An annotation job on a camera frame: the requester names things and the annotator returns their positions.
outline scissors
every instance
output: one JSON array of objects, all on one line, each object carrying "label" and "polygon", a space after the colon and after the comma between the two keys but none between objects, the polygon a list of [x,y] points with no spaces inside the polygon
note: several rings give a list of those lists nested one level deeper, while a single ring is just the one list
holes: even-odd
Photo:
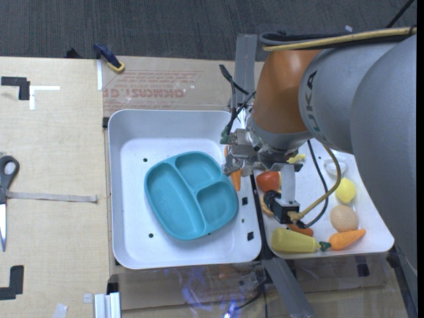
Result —
[{"label": "scissors", "polygon": [[6,251],[6,197],[13,178],[18,174],[19,163],[12,156],[0,157],[0,236],[3,252]]}]

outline cable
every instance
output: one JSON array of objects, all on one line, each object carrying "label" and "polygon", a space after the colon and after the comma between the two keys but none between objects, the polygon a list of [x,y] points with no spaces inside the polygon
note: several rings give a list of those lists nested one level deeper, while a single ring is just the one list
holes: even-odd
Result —
[{"label": "cable", "polygon": [[[318,175],[319,175],[319,178],[321,179],[321,182],[323,183],[323,186],[324,186],[324,191],[325,191],[325,193],[327,193],[328,192],[328,187],[327,187],[327,183],[325,182],[325,179],[324,179],[324,177],[323,177],[323,174],[321,173],[321,169],[319,168],[319,166],[318,166],[318,162],[317,162],[317,158],[315,157],[315,153],[313,152],[313,149],[312,149],[312,144],[311,144],[311,141],[308,139],[307,140],[307,145],[308,145],[308,147],[309,147],[309,151],[310,151],[310,153],[311,153],[311,156],[312,156],[312,160],[313,160],[313,164],[315,165],[315,168],[317,169],[317,172],[318,172]],[[300,220],[298,220],[297,222],[296,222],[296,225],[297,225],[297,227],[299,227],[299,228],[301,228],[301,229],[307,229],[308,227],[310,227],[310,226],[312,226],[313,224],[315,224],[322,216],[323,216],[323,214],[325,213],[325,211],[327,210],[327,207],[328,207],[328,204],[329,204],[329,197],[326,197],[325,198],[325,202],[324,202],[324,206],[323,206],[323,208],[322,208],[322,210],[321,210],[321,212],[318,214],[318,216],[316,216],[315,218],[314,218],[314,220],[312,220],[310,223],[308,223],[308,224],[304,224],[304,223],[302,223]]]},{"label": "cable", "polygon": [[[231,128],[233,127],[233,123],[234,120],[238,117],[238,115],[240,114],[240,112],[247,106],[247,103],[254,97],[254,95],[256,94],[256,90],[253,91],[252,93],[247,92],[245,89],[241,88],[240,86],[238,86],[235,82],[233,77],[231,76],[231,74],[228,72],[228,70],[225,68],[224,65],[219,65],[219,68],[221,70],[222,75],[224,76],[225,79],[227,79],[230,84],[231,84],[231,91],[232,91],[232,110],[231,110],[231,118],[229,123],[227,124],[227,126],[225,127],[224,131],[225,134],[228,136],[230,135],[231,132]],[[248,97],[246,98],[246,100],[244,101],[244,103],[242,105],[240,105],[239,107],[235,107],[235,98],[236,98],[236,88],[243,92],[244,94],[248,95]]]},{"label": "cable", "polygon": [[275,46],[281,45],[287,42],[302,41],[302,40],[314,40],[329,38],[334,36],[345,35],[346,33],[336,34],[299,34],[299,35],[287,35],[286,32],[279,30],[278,32],[264,32],[259,35],[259,41],[265,45]]},{"label": "cable", "polygon": [[331,150],[323,145],[325,150],[328,152],[328,154],[330,155],[330,157],[333,159],[333,162],[335,163],[336,166],[336,171],[337,171],[337,179],[335,184],[332,186],[332,188],[326,192],[324,195],[322,195],[320,198],[318,198],[317,200],[315,200],[308,208],[304,209],[302,212],[294,212],[294,211],[289,211],[287,213],[287,215],[290,217],[291,221],[298,221],[300,219],[302,219],[305,215],[307,215],[313,208],[315,208],[315,206],[317,206],[320,202],[322,202],[322,200],[328,198],[340,185],[340,180],[341,180],[341,170],[340,170],[340,165],[339,162],[337,161],[335,155],[333,154],[333,152],[331,152]]},{"label": "cable", "polygon": [[253,298],[251,298],[250,300],[248,300],[243,305],[236,306],[234,308],[234,310],[236,311],[236,310],[242,309],[243,307],[245,307],[245,306],[253,303],[255,300],[259,299],[259,297],[260,297],[261,294],[264,296],[264,302],[265,302],[265,318],[268,318],[268,303],[266,302],[266,290],[265,290],[264,284],[260,284],[259,289],[258,289],[258,293]]},{"label": "cable", "polygon": [[305,49],[320,49],[325,46],[333,46],[335,44],[351,44],[359,43],[364,40],[379,40],[381,39],[390,39],[393,40],[393,37],[408,37],[417,33],[417,27],[399,27],[399,28],[390,28],[390,29],[380,29],[373,30],[368,32],[359,32],[354,34],[347,34],[341,36],[333,36],[330,38],[321,38],[315,40],[304,40],[304,41],[292,41],[287,42],[281,45],[267,46],[263,45],[262,48],[265,51],[273,52],[277,50],[305,50]]},{"label": "cable", "polygon": [[399,11],[399,13],[392,19],[392,21],[390,21],[388,23],[388,25],[386,26],[386,28],[390,28],[394,25],[394,23],[396,21],[398,21],[398,19],[405,13],[405,11],[409,8],[409,6],[411,6],[411,4],[414,2],[414,0],[408,0],[407,3],[405,4],[405,6],[403,6],[401,8],[401,10]]}]

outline white tray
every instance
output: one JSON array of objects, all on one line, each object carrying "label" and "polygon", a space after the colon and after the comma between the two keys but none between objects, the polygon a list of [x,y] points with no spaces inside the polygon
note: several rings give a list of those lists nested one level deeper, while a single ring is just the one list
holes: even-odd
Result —
[{"label": "white tray", "polygon": [[[336,181],[336,177],[327,172],[324,162],[328,159],[331,159],[324,147],[315,139],[311,140],[311,145],[315,153],[319,168],[321,173],[327,183],[328,189],[332,188]],[[325,190],[319,174],[313,163],[313,159],[307,143],[299,148],[300,154],[305,154],[305,160],[299,161],[303,164],[302,169],[297,172],[295,175],[295,199],[300,204],[299,210],[302,211],[311,205],[316,199],[320,198]],[[301,258],[317,258],[317,257],[327,257],[327,256],[341,256],[347,254],[369,254],[369,253],[380,253],[386,252],[393,246],[394,238],[389,232],[386,224],[383,222],[380,214],[378,213],[376,207],[374,206],[366,188],[360,179],[358,168],[356,165],[355,158],[352,154],[342,153],[333,151],[335,156],[344,161],[347,164],[347,169],[344,172],[343,176],[352,180],[356,186],[356,196],[349,203],[358,215],[359,218],[359,227],[361,229],[366,229],[366,234],[357,242],[348,246],[344,250],[333,251],[328,249],[325,252],[320,251],[319,249],[314,253],[280,253],[275,250],[273,252],[282,258],[285,259],[301,259]],[[255,176],[257,176],[261,171],[256,170]],[[263,192],[258,187],[258,194],[260,197],[263,196]],[[324,215],[314,224],[311,228],[314,231],[314,237],[317,241],[328,241],[329,237],[336,233],[337,231],[333,228],[330,222],[330,212],[331,209],[340,204],[337,200],[335,194],[330,195],[329,204]],[[316,206],[311,212],[309,212],[302,221],[307,224],[312,219],[314,219],[321,209],[324,206],[324,201]],[[285,225],[279,224],[277,220],[273,217],[264,214],[264,226],[266,231],[266,239],[268,241],[268,246],[271,247],[271,237],[272,232],[276,227],[286,227]]]},{"label": "white tray", "polygon": [[112,239],[121,265],[147,269],[226,264],[258,256],[261,240],[250,178],[242,178],[235,219],[189,241],[173,238],[162,228],[144,194],[149,168],[173,155],[197,150],[223,164],[225,146],[219,140],[229,119],[224,111],[122,110],[111,116]]}]

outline yellow lemon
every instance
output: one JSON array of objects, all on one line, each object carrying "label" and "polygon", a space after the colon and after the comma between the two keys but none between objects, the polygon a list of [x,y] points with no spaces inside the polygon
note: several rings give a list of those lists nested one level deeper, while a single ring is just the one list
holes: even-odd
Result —
[{"label": "yellow lemon", "polygon": [[330,222],[338,232],[353,231],[358,228],[359,219],[353,209],[347,205],[334,206],[330,212]]},{"label": "yellow lemon", "polygon": [[355,184],[344,177],[335,191],[336,197],[344,204],[349,203],[356,195]]}]

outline toy tomato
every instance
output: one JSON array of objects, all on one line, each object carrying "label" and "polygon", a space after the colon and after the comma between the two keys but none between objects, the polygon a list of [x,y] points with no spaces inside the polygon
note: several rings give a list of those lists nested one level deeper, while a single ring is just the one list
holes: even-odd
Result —
[{"label": "toy tomato", "polygon": [[280,173],[279,171],[265,171],[256,177],[256,183],[263,192],[267,191],[279,191]]}]

